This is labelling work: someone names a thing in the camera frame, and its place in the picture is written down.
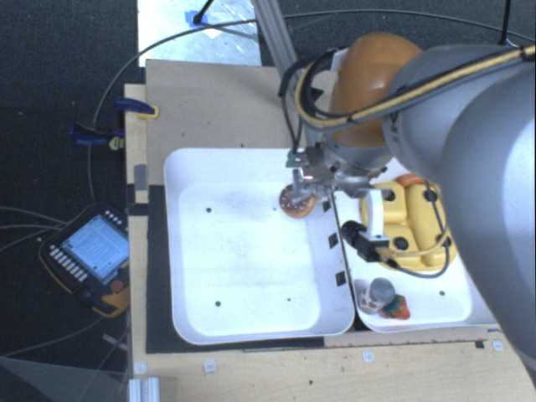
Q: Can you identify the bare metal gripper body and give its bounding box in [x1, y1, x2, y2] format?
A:
[301, 143, 377, 199]

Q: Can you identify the brown sprinkled doughnut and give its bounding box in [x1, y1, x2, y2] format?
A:
[278, 183, 317, 219]

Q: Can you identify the thin black and white rod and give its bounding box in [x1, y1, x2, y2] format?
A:
[329, 192, 358, 331]

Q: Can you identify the orange toy sausage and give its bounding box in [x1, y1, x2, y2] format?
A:
[394, 173, 425, 188]

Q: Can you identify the white plastic tray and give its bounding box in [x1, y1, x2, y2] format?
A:
[162, 147, 357, 346]
[332, 157, 503, 334]

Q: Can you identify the white and orange can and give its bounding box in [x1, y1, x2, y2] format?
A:
[358, 277, 397, 315]

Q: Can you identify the orange and green toy carrot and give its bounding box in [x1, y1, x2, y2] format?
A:
[379, 294, 412, 322]

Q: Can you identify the pale wooden board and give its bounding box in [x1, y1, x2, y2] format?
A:
[122, 83, 536, 402]

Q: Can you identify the black cylinder on white bracket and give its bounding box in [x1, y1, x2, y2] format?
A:
[339, 188, 393, 264]

